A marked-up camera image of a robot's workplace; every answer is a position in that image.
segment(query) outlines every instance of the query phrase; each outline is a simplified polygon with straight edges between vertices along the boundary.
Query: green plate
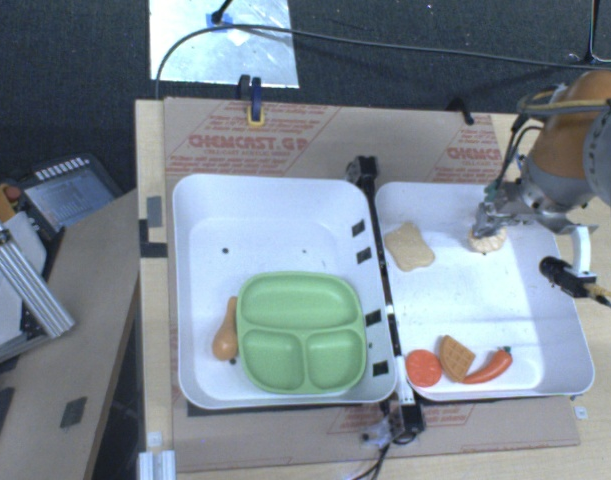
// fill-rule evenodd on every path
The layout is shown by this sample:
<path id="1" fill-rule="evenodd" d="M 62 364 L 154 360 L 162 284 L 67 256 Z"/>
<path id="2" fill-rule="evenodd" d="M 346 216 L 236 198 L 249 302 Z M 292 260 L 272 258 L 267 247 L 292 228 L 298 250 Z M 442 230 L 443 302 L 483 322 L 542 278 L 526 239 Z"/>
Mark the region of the green plate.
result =
<path id="1" fill-rule="evenodd" d="M 243 368 L 274 393 L 344 391 L 363 376 L 363 312 L 342 279 L 309 272 L 250 278 L 241 288 L 236 330 Z"/>

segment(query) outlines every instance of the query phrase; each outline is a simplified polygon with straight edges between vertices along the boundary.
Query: toy carrot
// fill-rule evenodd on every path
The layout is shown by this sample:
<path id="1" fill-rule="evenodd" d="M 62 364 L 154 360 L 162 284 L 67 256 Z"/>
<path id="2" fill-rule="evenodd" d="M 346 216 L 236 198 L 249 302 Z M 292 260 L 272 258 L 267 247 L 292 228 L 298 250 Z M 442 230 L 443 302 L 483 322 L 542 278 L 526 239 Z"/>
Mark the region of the toy carrot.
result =
<path id="1" fill-rule="evenodd" d="M 488 382 L 501 375 L 512 364 L 512 354 L 509 347 L 503 347 L 496 351 L 490 362 L 474 373 L 463 379 L 463 384 L 480 384 Z"/>

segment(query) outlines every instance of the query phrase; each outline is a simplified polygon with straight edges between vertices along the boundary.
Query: wooden table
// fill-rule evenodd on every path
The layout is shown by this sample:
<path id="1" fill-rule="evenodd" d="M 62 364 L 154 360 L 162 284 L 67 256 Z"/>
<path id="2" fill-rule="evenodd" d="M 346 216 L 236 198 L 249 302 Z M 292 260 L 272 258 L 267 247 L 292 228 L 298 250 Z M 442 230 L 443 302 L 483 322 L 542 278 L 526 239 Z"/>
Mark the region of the wooden table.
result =
<path id="1" fill-rule="evenodd" d="M 492 122 L 504 150 L 514 116 L 493 115 Z M 164 193 L 165 174 L 163 135 L 164 110 L 161 102 L 141 101 L 136 106 L 139 172 L 139 218 L 147 218 L 147 195 Z M 530 147 L 526 139 L 524 150 Z M 587 210 L 574 212 L 573 218 L 600 228 L 592 237 L 592 269 L 601 285 L 611 289 L 611 214 L 600 201 Z M 166 241 L 166 223 L 149 230 L 152 242 Z M 571 258 L 569 239 L 558 239 L 563 257 Z M 170 392 L 168 287 L 160 279 L 167 275 L 165 262 L 145 258 L 141 262 L 143 287 L 143 350 L 145 429 L 155 431 L 160 443 L 150 442 L 148 450 L 159 452 L 173 447 Z M 578 312 L 595 363 L 596 380 L 588 393 L 573 405 L 584 408 L 588 418 L 578 421 L 579 447 L 519 450 L 509 452 L 460 454 L 386 460 L 381 478 L 441 479 L 587 479 L 611 478 L 611 310 L 580 300 Z M 207 479 L 311 479 L 352 478 L 371 462 L 339 462 L 286 467 L 265 467 L 227 471 L 179 474 L 182 480 Z"/>
<path id="2" fill-rule="evenodd" d="M 72 226 L 60 245 L 48 284 L 76 325 L 0 374 L 0 390 L 14 389 L 0 434 L 0 480 L 92 478 L 136 314 L 137 277 L 131 192 Z M 63 428 L 76 401 L 80 422 Z"/>

